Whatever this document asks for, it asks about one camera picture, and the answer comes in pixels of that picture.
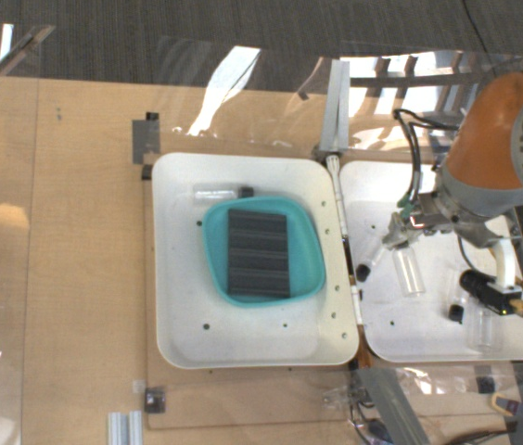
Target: metal bracket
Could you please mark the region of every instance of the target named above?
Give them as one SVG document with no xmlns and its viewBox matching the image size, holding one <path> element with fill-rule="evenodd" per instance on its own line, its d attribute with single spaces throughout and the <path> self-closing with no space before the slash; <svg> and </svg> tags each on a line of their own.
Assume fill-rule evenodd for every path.
<svg viewBox="0 0 523 445">
<path fill-rule="evenodd" d="M 143 182 L 147 182 L 147 181 L 150 181 L 152 180 L 152 169 L 153 169 L 153 166 L 152 165 L 144 165 L 142 167 L 142 181 Z"/>
<path fill-rule="evenodd" d="M 165 413 L 167 397 L 163 388 L 147 388 L 144 396 L 145 413 Z"/>
<path fill-rule="evenodd" d="M 142 165 L 146 153 L 160 153 L 160 122 L 156 112 L 147 112 L 145 121 L 132 121 L 132 163 Z"/>
<path fill-rule="evenodd" d="M 329 153 L 348 150 L 348 104 L 351 87 L 351 66 L 348 61 L 333 60 L 327 86 L 324 126 L 315 155 L 323 159 Z"/>
</svg>

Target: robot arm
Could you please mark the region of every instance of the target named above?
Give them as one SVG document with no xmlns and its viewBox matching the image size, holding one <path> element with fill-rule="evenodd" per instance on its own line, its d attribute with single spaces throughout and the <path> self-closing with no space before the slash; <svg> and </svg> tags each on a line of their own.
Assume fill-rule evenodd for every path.
<svg viewBox="0 0 523 445">
<path fill-rule="evenodd" d="M 383 243 L 399 248 L 421 234 L 455 231 L 477 248 L 495 250 L 496 288 L 505 292 L 515 279 L 515 259 L 507 257 L 514 255 L 512 246 L 485 222 L 522 205 L 523 72 L 515 72 L 478 95 L 439 168 L 435 189 L 418 195 L 407 219 L 392 214 Z"/>
</svg>

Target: white tray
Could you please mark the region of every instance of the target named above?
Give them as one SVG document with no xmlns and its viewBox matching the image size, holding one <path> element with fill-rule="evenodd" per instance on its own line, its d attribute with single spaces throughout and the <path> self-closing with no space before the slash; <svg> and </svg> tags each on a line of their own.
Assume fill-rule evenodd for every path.
<svg viewBox="0 0 523 445">
<path fill-rule="evenodd" d="M 319 164 L 172 153 L 153 171 L 157 341 L 181 368 L 332 365 L 348 361 L 359 338 L 331 179 Z M 240 308 L 216 291 L 201 228 L 211 206 L 194 187 L 248 185 L 256 195 L 298 201 L 313 220 L 324 254 L 325 286 L 276 307 Z"/>
<path fill-rule="evenodd" d="M 423 191 L 434 185 L 434 173 L 423 168 Z M 367 261 L 381 236 L 387 233 L 390 214 L 408 187 L 410 165 L 354 161 L 345 165 L 340 179 L 348 218 L 354 266 Z M 487 224 L 506 234 L 506 222 L 497 218 Z M 487 250 L 467 243 L 470 258 L 486 272 L 494 273 L 494 261 Z M 422 236 L 413 244 L 426 293 L 415 298 L 402 296 L 391 253 L 385 251 L 370 273 L 361 304 L 364 332 L 371 349 L 392 362 L 447 362 L 523 360 L 523 319 L 515 315 L 493 318 L 498 328 L 498 348 L 486 352 L 468 346 L 469 318 L 476 303 L 467 305 L 464 324 L 447 319 L 449 291 L 458 285 L 463 261 L 453 234 Z"/>
</svg>

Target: blue bowl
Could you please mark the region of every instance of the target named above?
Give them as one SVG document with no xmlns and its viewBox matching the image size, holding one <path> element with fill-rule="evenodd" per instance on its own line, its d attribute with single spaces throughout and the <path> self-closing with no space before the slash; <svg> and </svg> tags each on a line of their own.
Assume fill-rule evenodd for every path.
<svg viewBox="0 0 523 445">
<path fill-rule="evenodd" d="M 290 298 L 229 296 L 228 211 L 252 210 L 287 217 Z M 325 283 L 324 258 L 313 223 L 302 206 L 287 197 L 244 197 L 214 205 L 202 221 L 204 248 L 214 286 L 228 302 L 239 307 L 268 307 L 315 295 Z"/>
</svg>

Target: wooden table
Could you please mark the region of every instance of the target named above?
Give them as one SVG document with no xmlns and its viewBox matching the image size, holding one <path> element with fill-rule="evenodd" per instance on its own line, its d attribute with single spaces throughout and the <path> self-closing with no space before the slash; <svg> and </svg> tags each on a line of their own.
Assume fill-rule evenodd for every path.
<svg viewBox="0 0 523 445">
<path fill-rule="evenodd" d="M 36 136 L 23 96 L 34 90 Z M 2 319 L 2 330 L 8 321 L 23 321 L 26 305 L 24 336 L 13 328 L 7 338 L 13 367 L 0 379 L 0 397 L 11 405 L 2 402 L 0 414 L 12 411 L 10 419 L 18 429 L 22 391 L 25 445 L 104 444 L 108 413 L 142 409 L 140 387 L 147 379 L 145 197 L 142 167 L 131 160 L 131 121 L 143 119 L 147 111 L 159 112 L 164 151 L 237 149 L 308 157 L 321 130 L 323 102 L 317 96 L 301 110 L 291 95 L 235 97 L 213 123 L 220 137 L 214 142 L 172 135 L 173 127 L 187 129 L 198 115 L 204 96 L 200 88 L 51 80 L 37 84 L 12 78 L 0 86 L 0 93 L 0 118 L 7 118 L 7 124 L 0 121 L 0 247 L 13 254 L 0 258 L 0 288 L 7 287 L 7 279 L 17 283 L 12 291 L 18 295 L 10 299 L 16 314 Z M 271 144 L 279 138 L 282 145 L 223 142 L 235 127 L 261 134 L 257 120 L 269 120 L 286 108 L 291 109 L 287 135 L 273 128 L 274 135 L 266 139 Z M 297 149 L 285 146 L 297 140 Z M 13 161 L 13 150 L 26 155 Z M 483 400 L 477 394 L 470 397 Z M 271 403 L 273 397 L 255 400 Z M 427 429 L 437 426 L 447 435 L 504 423 L 481 408 L 451 405 L 431 412 L 427 422 Z M 146 427 L 144 439 L 146 444 L 182 445 L 358 443 L 344 420 Z"/>
</svg>

